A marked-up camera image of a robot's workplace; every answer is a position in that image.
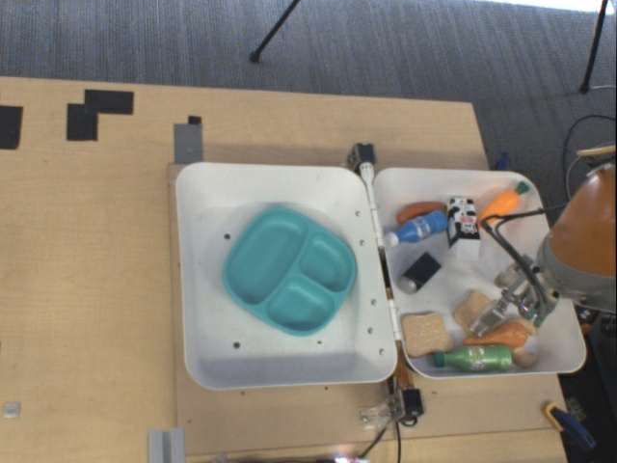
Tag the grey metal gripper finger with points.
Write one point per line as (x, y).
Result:
(482, 322)
(501, 310)

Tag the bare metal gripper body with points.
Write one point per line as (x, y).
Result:
(523, 292)

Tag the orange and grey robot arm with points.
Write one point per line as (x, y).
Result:
(583, 239)

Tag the tan bread slice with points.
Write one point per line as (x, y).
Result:
(425, 334)
(470, 309)

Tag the orange chicken drumstick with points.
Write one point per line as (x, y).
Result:
(506, 335)

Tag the green bottle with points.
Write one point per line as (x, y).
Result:
(477, 358)

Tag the white plastic tray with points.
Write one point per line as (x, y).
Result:
(212, 278)
(482, 273)

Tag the beige curved toy piece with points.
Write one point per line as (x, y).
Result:
(525, 357)

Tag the black can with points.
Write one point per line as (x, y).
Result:
(421, 272)

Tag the orange carrot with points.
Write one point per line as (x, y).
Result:
(501, 204)

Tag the black and white carton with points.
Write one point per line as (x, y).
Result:
(462, 222)

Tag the blue bottle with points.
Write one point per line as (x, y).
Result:
(421, 228)

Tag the brown sausage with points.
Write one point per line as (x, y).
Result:
(419, 211)

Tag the thin black and white rod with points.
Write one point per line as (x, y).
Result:
(377, 225)

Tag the green divided plate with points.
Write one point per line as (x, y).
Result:
(284, 263)

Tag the black tripod leg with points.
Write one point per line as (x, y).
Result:
(284, 17)
(598, 32)

